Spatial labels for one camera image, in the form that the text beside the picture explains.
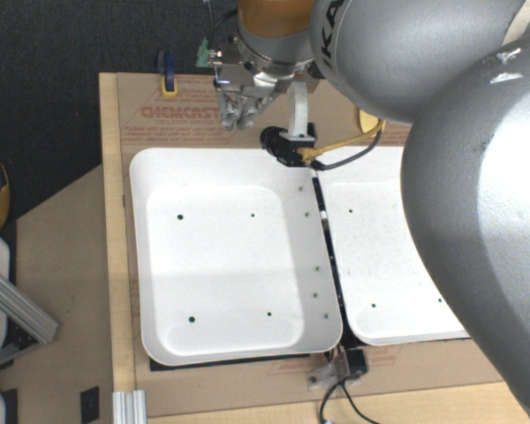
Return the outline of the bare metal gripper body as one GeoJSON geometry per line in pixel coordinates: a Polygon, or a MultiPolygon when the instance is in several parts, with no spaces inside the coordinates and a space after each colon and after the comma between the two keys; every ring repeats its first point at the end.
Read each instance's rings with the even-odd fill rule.
{"type": "Polygon", "coordinates": [[[294,82],[313,92],[319,81],[308,41],[297,35],[253,40],[237,35],[209,51],[209,66],[227,104],[268,104],[294,82]]]}

